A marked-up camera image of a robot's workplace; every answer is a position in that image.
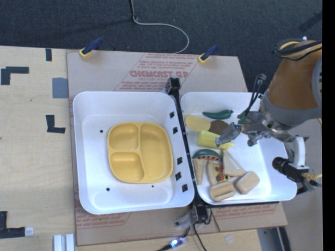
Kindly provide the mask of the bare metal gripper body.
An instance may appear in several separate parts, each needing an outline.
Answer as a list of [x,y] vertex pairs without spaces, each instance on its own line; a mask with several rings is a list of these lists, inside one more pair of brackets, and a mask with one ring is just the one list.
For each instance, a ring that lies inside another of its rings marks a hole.
[[275,120],[270,113],[261,111],[249,111],[239,115],[240,130],[244,134],[250,133],[267,133],[270,138],[275,138],[279,141],[289,141],[291,135],[288,130],[289,126],[281,124]]

